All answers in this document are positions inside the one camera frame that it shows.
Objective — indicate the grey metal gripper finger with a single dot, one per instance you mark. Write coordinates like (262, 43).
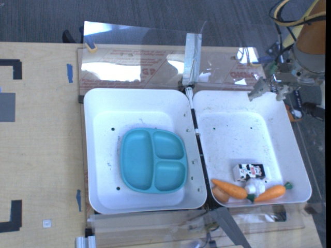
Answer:
(283, 92)
(258, 89)

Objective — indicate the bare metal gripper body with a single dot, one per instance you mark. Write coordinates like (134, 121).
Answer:
(307, 77)

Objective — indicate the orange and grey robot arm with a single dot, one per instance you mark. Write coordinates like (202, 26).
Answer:
(311, 37)

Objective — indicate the white plastic tray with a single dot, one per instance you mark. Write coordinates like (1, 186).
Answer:
(108, 148)
(232, 138)

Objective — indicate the orange carrot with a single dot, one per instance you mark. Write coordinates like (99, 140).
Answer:
(231, 189)
(271, 192)

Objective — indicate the orange biscuit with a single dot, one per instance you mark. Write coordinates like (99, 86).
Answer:
(220, 194)

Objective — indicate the blue divided plate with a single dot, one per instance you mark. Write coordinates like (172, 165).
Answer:
(137, 159)

